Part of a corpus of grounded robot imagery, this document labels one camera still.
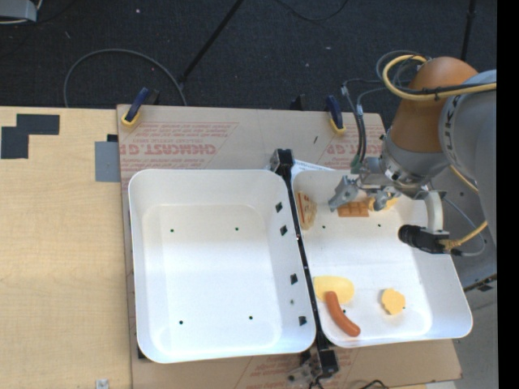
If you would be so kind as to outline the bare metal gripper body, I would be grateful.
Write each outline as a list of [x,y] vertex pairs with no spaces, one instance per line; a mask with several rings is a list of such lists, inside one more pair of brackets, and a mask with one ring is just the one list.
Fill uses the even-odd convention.
[[358,173],[358,185],[372,190],[394,190],[414,197],[428,178],[410,172],[390,156],[367,157]]

